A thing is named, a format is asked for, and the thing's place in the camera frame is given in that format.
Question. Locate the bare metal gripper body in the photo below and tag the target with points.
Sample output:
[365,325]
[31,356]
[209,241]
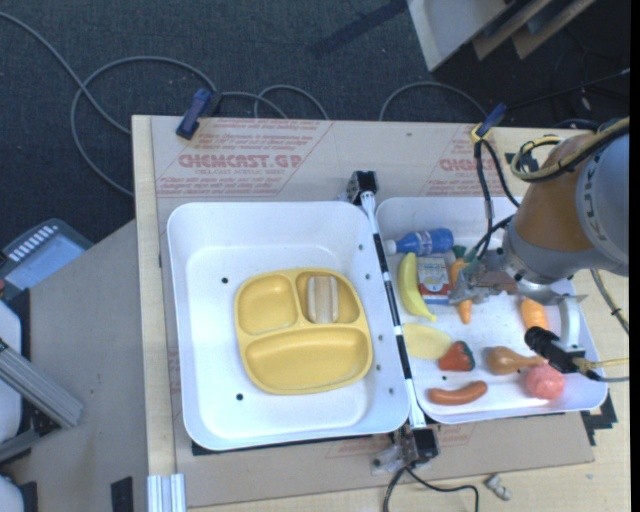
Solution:
[500,280]

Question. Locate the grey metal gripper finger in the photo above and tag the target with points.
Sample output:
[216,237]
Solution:
[479,296]
[457,290]

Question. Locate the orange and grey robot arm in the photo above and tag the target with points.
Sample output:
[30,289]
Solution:
[565,210]

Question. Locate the orange carrot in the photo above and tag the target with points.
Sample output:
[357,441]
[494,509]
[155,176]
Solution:
[465,311]

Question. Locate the white and red carton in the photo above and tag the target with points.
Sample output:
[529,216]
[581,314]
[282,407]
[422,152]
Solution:
[432,280]

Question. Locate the white plastic tray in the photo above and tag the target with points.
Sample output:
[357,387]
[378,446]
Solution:
[500,325]
[210,320]

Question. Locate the orange bread roll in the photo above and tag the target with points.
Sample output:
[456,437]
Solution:
[534,314]

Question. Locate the yellow banana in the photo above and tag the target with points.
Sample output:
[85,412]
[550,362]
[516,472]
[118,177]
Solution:
[409,290]

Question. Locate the blue bottle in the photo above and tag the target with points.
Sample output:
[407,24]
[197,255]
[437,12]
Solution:
[425,241]

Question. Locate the pale yellow flat slice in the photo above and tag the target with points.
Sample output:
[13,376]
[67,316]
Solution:
[425,341]

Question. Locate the thin black and white rod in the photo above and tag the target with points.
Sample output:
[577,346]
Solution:
[395,310]

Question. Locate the red strawberry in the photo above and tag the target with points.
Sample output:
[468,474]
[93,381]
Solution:
[456,357]

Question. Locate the brown chicken drumstick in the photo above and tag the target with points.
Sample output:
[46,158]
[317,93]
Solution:
[505,361]

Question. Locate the orange sausage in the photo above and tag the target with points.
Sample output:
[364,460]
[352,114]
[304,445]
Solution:
[457,394]

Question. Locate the pink round toy food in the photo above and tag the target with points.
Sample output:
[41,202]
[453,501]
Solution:
[545,382]

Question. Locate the beige hot dog bun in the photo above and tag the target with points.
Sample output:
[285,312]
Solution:
[323,299]

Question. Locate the yellow divided plate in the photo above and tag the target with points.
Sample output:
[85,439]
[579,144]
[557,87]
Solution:
[300,360]

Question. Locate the brown cardboard board red print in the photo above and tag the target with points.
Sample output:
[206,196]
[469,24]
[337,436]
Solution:
[280,165]

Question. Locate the black cylinder on white bracket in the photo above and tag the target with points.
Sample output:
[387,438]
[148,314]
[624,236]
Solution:
[547,345]

